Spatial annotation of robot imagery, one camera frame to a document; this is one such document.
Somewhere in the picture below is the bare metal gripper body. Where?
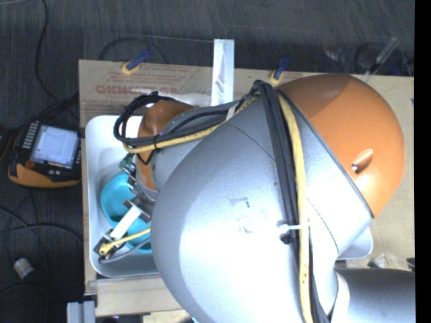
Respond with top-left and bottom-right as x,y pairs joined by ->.
123,174 -> 156,222

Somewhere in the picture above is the white plastic tray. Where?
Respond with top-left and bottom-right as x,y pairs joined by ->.
84,114 -> 161,279

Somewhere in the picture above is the small grey can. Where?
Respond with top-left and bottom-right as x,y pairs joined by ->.
13,256 -> 36,280

